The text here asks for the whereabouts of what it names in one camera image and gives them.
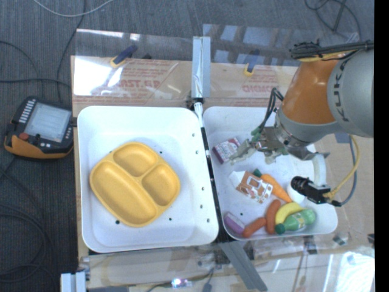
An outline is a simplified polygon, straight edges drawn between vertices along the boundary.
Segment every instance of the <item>toy banana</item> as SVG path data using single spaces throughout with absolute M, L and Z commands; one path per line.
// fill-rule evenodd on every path
M 288 215 L 294 214 L 296 212 L 299 212 L 301 210 L 304 210 L 303 207 L 301 207 L 298 203 L 296 202 L 289 202 L 283 204 L 275 214 L 275 224 L 282 224 L 284 223 L 286 217 Z

